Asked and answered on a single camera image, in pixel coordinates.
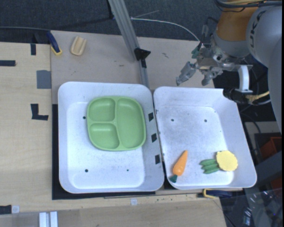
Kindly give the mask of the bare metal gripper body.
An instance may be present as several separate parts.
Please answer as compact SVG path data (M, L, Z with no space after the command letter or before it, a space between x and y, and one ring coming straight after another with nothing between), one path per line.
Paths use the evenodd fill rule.
M195 48L195 68L205 74L218 74L224 71L236 71L237 59L229 56L217 45Z

